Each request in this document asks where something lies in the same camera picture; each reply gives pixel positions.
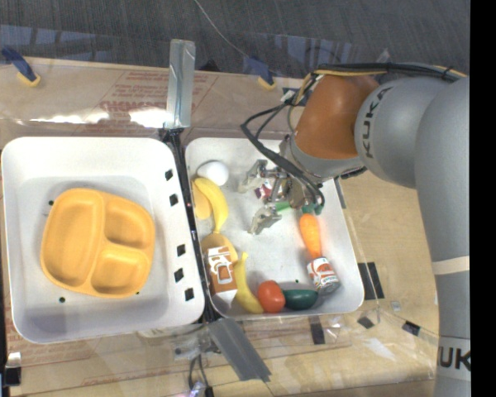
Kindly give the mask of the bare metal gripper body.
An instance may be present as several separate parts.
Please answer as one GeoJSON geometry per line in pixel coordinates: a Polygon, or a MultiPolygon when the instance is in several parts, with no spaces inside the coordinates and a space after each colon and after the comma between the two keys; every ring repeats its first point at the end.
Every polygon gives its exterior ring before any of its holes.
{"type": "Polygon", "coordinates": [[[267,198],[269,204],[277,206],[286,203],[290,208],[301,211],[322,211],[325,208],[325,196],[320,186],[304,175],[292,175],[276,167],[267,171],[267,180],[271,185],[267,198]]]}

